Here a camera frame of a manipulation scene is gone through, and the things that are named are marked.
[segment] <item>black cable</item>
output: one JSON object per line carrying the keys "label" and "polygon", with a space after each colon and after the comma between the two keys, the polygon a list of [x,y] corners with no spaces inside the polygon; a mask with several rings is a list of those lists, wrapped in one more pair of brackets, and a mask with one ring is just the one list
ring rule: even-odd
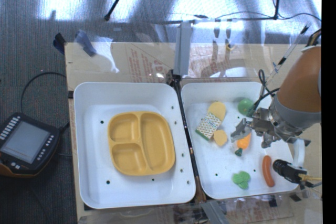
{"label": "black cable", "polygon": [[312,16],[312,17],[314,17],[315,19],[319,20],[320,22],[322,22],[322,20],[321,20],[319,17],[317,17],[317,16],[315,16],[315,15],[312,15],[312,14],[310,14],[310,13],[305,13],[305,12],[295,14],[295,15],[293,15],[293,16],[291,16],[291,17],[283,17],[283,16],[281,16],[281,15],[279,14],[279,16],[281,17],[279,20],[289,20],[289,19],[293,19],[294,17],[297,17],[297,16],[299,16],[299,15],[309,15],[309,16]]}
{"label": "black cable", "polygon": [[320,181],[318,183],[315,183],[315,184],[313,184],[313,183],[311,183],[309,181],[306,181],[306,183],[305,183],[305,186],[307,186],[309,188],[315,188],[315,187],[318,187],[320,185],[322,185],[322,181]]}
{"label": "black cable", "polygon": [[34,194],[34,196],[35,196],[35,198],[37,199],[37,201],[39,202],[39,204],[41,205],[42,210],[44,211],[44,214],[46,215],[46,218],[47,218],[47,220],[48,220],[48,223],[51,224],[52,222],[51,222],[51,220],[50,220],[50,218],[49,218],[49,215],[48,215],[48,213],[47,213],[46,208],[43,206],[41,200],[38,198],[36,192],[33,190],[33,188],[31,187],[30,184],[28,184],[28,187],[29,187],[29,189],[31,190],[31,192]]}
{"label": "black cable", "polygon": [[[61,128],[59,128],[59,132],[60,134],[64,133],[64,131],[70,126],[70,122],[66,123],[64,126],[62,126]],[[64,157],[72,157],[72,154],[66,154],[66,153],[57,153],[60,156],[64,156]]]}
{"label": "black cable", "polygon": [[316,46],[318,44],[317,39],[322,35],[322,28],[315,31],[312,35],[310,35],[307,45],[305,47],[309,46]]}
{"label": "black cable", "polygon": [[262,99],[264,99],[265,97],[271,95],[272,97],[275,96],[275,92],[277,92],[280,88],[276,88],[274,90],[269,90],[266,86],[266,79],[265,79],[265,73],[262,69],[260,69],[258,71],[258,77],[259,77],[259,80],[260,80],[260,83],[262,84],[262,87],[264,87],[264,89],[267,91],[266,94],[264,95],[261,95],[259,96],[259,99],[254,103],[254,108],[256,109],[258,106],[259,106],[259,103],[261,102]]}
{"label": "black cable", "polygon": [[263,14],[263,13],[250,12],[250,11],[246,10],[246,11],[243,11],[243,12],[232,12],[232,13],[229,13],[229,14],[220,15],[220,16],[216,17],[215,19],[219,19],[219,18],[222,18],[222,17],[225,17],[225,16],[230,16],[230,15],[239,14],[239,13],[252,13],[252,14],[263,15],[263,16],[266,17],[266,19],[268,19],[268,18],[272,19],[273,18],[273,16],[269,16],[269,15],[266,15],[266,14]]}
{"label": "black cable", "polygon": [[28,81],[28,83],[26,84],[26,86],[24,87],[24,89],[23,89],[23,91],[22,91],[22,94],[21,94],[21,101],[20,101],[21,113],[23,113],[23,105],[22,105],[22,104],[23,104],[23,96],[24,96],[24,94],[25,94],[25,92],[26,92],[28,86],[29,86],[35,79],[37,79],[38,77],[43,76],[43,75],[47,75],[47,74],[55,74],[55,75],[59,75],[59,76],[62,76],[62,77],[64,77],[64,78],[66,78],[66,76],[64,76],[64,75],[61,74],[61,73],[57,73],[57,72],[44,72],[44,73],[40,73],[40,74],[34,76],[32,79],[30,79],[30,80]]}

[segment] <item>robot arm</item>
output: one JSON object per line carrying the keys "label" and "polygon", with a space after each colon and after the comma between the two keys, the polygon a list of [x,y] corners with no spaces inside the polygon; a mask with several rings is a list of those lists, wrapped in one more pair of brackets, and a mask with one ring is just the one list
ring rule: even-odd
{"label": "robot arm", "polygon": [[[310,46],[311,38],[307,46],[302,50],[302,55],[294,63],[284,79],[277,94],[273,97],[268,109],[258,108],[252,114],[252,120],[244,118],[231,134],[232,142],[241,139],[249,130],[256,131],[263,137],[262,148],[271,146],[272,142],[284,140],[294,143],[295,156],[293,164],[282,160],[276,160],[273,168],[280,175],[293,183],[299,183],[299,173],[305,174],[302,168],[305,146],[310,141],[298,136],[315,123],[321,123],[321,46]],[[286,177],[282,170],[290,169],[292,175]]]}

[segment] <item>white tray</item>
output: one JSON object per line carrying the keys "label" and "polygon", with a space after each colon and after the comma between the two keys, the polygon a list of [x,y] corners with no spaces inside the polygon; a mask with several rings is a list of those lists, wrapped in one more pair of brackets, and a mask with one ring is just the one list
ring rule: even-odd
{"label": "white tray", "polygon": [[[117,208],[190,201],[196,191],[177,94],[162,83],[85,82],[74,91],[79,188],[92,208]],[[116,114],[153,111],[171,128],[175,163],[165,173],[128,176],[114,167],[107,126]]]}
{"label": "white tray", "polygon": [[[265,155],[269,155],[272,162],[283,159],[292,162],[293,158],[288,144],[284,141],[276,141],[271,147],[261,148],[262,137],[252,131],[250,145],[243,150],[243,155],[234,154],[234,144],[230,135],[236,130],[236,125],[246,116],[238,112],[238,103],[243,98],[249,98],[254,102],[258,99],[261,84],[257,82],[215,82],[215,83],[189,83],[181,91],[186,121],[190,133],[196,165],[200,175],[203,191],[214,199],[226,199],[253,195],[272,194],[283,191],[291,191],[297,184],[287,181],[278,175],[273,169],[272,177],[274,187],[268,187],[262,174],[262,161]],[[226,105],[226,115],[219,129],[223,129],[228,141],[219,147],[214,140],[207,141],[198,135],[195,130],[201,118],[204,118],[208,107],[215,101]],[[264,98],[259,107],[268,108],[271,97]],[[248,189],[239,188],[232,181],[233,173],[241,170],[250,174]]]}

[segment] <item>green ball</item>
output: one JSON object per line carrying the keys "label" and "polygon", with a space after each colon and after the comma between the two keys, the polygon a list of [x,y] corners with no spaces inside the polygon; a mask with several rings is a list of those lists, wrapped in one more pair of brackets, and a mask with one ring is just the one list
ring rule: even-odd
{"label": "green ball", "polygon": [[238,111],[241,114],[246,115],[252,106],[253,106],[253,101],[248,98],[244,98],[238,103]]}

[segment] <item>clear plastic sheet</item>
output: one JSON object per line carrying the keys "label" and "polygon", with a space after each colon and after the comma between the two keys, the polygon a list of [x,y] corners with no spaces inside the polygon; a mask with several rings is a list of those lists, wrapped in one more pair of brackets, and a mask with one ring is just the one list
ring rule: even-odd
{"label": "clear plastic sheet", "polygon": [[[252,37],[242,21],[216,22],[211,19],[191,21],[191,37],[190,43],[187,44],[186,57],[188,69],[187,73],[181,75],[181,88],[192,82],[260,82],[258,71],[262,69],[267,79],[279,61],[286,56],[281,69],[278,69],[269,81],[270,90],[278,88],[293,63],[301,55],[301,49],[306,45],[309,33],[316,30],[310,29],[306,34],[300,35],[304,27],[309,26],[309,22],[280,24],[266,21],[261,23],[260,32],[254,33]],[[178,64],[176,63],[178,26],[179,24],[152,25],[158,42],[143,33],[136,33],[141,42],[114,42],[111,38],[95,38],[95,41],[91,42],[96,51],[93,55],[89,55],[83,49],[83,44],[78,39],[67,43],[65,56],[69,91],[73,91],[86,81],[168,83],[169,74],[171,72],[174,74],[174,68]],[[277,27],[281,30],[286,29],[286,40],[277,42],[277,39],[273,38],[272,31]],[[173,38],[169,37],[169,33],[173,33]],[[321,175],[321,159],[313,157],[316,150],[321,153],[320,126],[313,126],[310,132],[303,135],[312,139],[314,143],[314,148],[307,149],[306,158],[310,162],[307,169],[311,174]],[[322,186],[319,186],[314,190],[297,189],[294,193],[216,202],[228,223],[268,220],[275,221],[272,223],[288,223],[289,219],[291,223],[308,223],[307,216],[311,216],[312,213],[316,221],[322,219],[321,195]],[[294,201],[293,196],[299,197],[300,201]],[[270,199],[276,201],[276,207],[270,205]],[[79,220],[79,223],[148,222],[210,223],[202,206],[193,201],[176,206],[125,208],[99,214],[89,213]]]}

